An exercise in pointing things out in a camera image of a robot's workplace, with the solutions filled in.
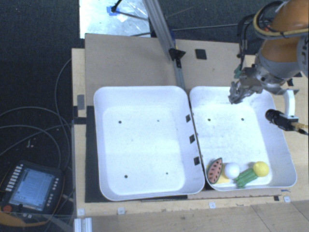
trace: wooden table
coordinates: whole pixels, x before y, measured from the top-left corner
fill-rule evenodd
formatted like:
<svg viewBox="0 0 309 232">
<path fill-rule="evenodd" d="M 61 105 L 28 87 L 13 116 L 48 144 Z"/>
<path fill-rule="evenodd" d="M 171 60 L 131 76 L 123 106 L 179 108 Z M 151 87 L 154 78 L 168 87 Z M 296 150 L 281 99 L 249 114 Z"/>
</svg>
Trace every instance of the wooden table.
<svg viewBox="0 0 309 232">
<path fill-rule="evenodd" d="M 85 42 L 85 49 L 72 50 L 78 117 L 86 117 L 86 106 L 93 105 L 93 94 L 102 86 L 175 85 L 172 64 L 157 39 L 86 35 Z M 187 92 L 195 86 L 230 86 L 239 64 L 237 44 L 189 40 L 176 44 L 186 51 L 182 66 Z M 207 60 L 196 59 L 195 49 L 205 49 Z M 254 56 L 246 56 L 245 65 L 253 61 Z M 300 89 L 295 114 L 308 124 L 308 79 L 294 78 L 294 85 Z M 283 97 L 273 98 L 276 108 L 284 111 Z M 309 226 L 308 137 L 304 135 L 284 132 L 297 172 L 297 183 L 291 188 L 202 191 L 177 201 L 85 203 L 85 134 L 86 125 L 74 125 L 76 210 L 77 217 L 93 218 L 93 231 L 305 231 Z M 284 196 L 291 202 L 285 203 Z M 210 209 L 211 202 L 216 209 Z M 126 214 L 117 215 L 118 208 Z"/>
</svg>

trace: gray carpet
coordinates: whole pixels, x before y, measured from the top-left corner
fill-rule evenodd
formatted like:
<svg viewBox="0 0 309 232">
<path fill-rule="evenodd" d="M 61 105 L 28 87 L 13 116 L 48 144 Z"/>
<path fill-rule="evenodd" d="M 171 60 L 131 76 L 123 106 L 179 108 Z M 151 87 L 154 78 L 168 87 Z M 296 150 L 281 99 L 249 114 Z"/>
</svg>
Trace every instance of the gray carpet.
<svg viewBox="0 0 309 232">
<path fill-rule="evenodd" d="M 238 23 L 242 17 L 256 13 L 274 0 L 159 0 L 172 29 Z M 170 16 L 194 6 L 193 9 Z M 177 31 L 178 39 L 237 42 L 236 27 Z M 261 41 L 248 32 L 249 53 L 254 54 Z M 83 47 L 79 38 L 79 0 L 0 0 L 0 114 L 20 106 L 40 106 L 55 111 L 54 89 L 64 63 L 70 59 L 73 47 Z M 61 115 L 72 120 L 70 67 L 59 80 L 58 103 Z M 45 111 L 25 110 L 0 117 L 0 126 L 27 124 L 40 128 L 58 125 L 54 115 Z M 0 130 L 0 153 L 35 131 L 25 128 Z M 60 130 L 51 133 L 57 139 L 63 158 L 67 145 Z M 32 139 L 33 147 L 25 141 L 0 157 L 0 180 L 20 159 L 55 166 L 55 146 L 48 137 Z M 68 181 L 64 192 L 69 194 Z M 59 211 L 70 214 L 67 203 Z M 9 230 L 0 225 L 1 231 Z"/>
</svg>

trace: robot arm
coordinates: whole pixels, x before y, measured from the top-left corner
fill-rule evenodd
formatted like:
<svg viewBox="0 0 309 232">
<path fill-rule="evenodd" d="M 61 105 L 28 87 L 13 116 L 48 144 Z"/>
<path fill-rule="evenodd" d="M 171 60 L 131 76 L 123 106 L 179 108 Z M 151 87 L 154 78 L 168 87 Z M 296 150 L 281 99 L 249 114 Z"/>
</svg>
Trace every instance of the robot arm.
<svg viewBox="0 0 309 232">
<path fill-rule="evenodd" d="M 259 94 L 263 89 L 275 95 L 284 95 L 288 101 L 291 90 L 282 89 L 281 86 L 299 72 L 308 77 L 309 0 L 274 2 L 270 5 L 279 5 L 279 8 L 269 26 L 264 29 L 259 26 L 266 7 L 254 16 L 255 32 L 265 40 L 256 55 L 255 64 L 251 68 L 243 68 L 239 80 L 232 82 L 229 95 L 231 104 L 238 104 L 245 97 Z M 270 115 L 271 112 L 267 114 L 267 119 L 271 118 Z M 295 123 L 295 117 L 287 113 L 276 113 L 278 116 L 285 117 L 289 125 Z M 290 131 L 291 127 L 281 128 Z"/>
</svg>

